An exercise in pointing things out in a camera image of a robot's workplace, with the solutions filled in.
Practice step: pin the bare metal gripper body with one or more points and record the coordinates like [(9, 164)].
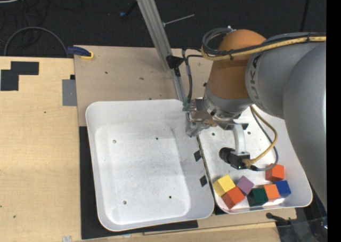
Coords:
[(203, 117)]

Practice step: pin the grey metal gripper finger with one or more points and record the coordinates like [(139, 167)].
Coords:
[(192, 130)]

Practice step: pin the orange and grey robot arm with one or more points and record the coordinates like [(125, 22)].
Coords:
[(293, 81)]

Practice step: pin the white plastic tray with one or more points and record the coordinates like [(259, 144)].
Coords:
[(293, 182), (144, 166)]

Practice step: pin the yellow cube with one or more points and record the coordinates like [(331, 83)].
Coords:
[(223, 184)]

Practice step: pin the purple cube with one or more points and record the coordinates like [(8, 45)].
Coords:
[(245, 184)]

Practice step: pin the red-orange cube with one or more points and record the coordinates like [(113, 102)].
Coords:
[(275, 172), (233, 197)]

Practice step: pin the pale wood board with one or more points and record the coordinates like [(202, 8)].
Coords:
[(120, 81)]

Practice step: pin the dark green cube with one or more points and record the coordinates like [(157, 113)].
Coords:
[(257, 197)]

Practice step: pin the orange cube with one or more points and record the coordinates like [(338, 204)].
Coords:
[(271, 191)]

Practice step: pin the blue cube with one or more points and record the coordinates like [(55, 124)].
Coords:
[(283, 188)]

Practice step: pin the black cylinder on white bracket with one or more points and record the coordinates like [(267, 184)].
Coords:
[(233, 157)]

